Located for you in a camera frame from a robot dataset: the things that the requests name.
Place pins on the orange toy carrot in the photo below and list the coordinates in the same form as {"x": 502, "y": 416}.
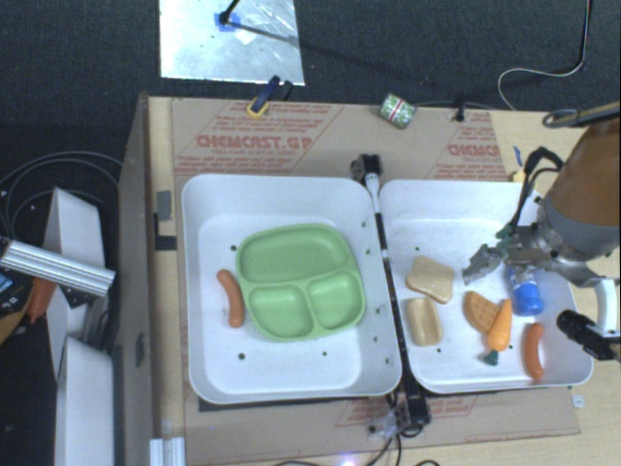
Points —
{"x": 501, "y": 328}

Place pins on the orange toy sausage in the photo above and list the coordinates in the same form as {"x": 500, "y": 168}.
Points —
{"x": 533, "y": 350}
{"x": 234, "y": 296}

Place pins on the brown cardboard board red print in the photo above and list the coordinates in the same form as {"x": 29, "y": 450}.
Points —
{"x": 310, "y": 129}

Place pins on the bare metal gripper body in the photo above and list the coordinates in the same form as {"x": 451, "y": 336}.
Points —
{"x": 529, "y": 246}

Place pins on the orange toy waffle biscuit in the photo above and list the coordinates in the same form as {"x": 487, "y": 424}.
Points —
{"x": 478, "y": 311}

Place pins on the blue plastic bottle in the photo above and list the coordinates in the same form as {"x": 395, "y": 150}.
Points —
{"x": 525, "y": 295}

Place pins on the beige toy bread loaf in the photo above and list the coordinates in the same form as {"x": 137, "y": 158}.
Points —
{"x": 424, "y": 321}

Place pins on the black cylinder on white bracket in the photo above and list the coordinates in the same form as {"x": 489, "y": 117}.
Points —
{"x": 589, "y": 325}

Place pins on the beige toy bread slice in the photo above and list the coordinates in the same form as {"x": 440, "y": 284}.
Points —
{"x": 431, "y": 279}

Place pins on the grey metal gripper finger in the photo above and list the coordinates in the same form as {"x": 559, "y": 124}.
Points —
{"x": 480, "y": 262}

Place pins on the green divided plate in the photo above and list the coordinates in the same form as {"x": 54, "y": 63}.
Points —
{"x": 298, "y": 279}

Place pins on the white plastic tray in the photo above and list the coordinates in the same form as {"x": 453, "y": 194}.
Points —
{"x": 451, "y": 202}
{"x": 291, "y": 367}

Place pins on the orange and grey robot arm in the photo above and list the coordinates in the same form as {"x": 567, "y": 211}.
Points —
{"x": 584, "y": 182}

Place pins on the thin black and white rod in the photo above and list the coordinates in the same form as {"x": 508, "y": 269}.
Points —
{"x": 388, "y": 270}

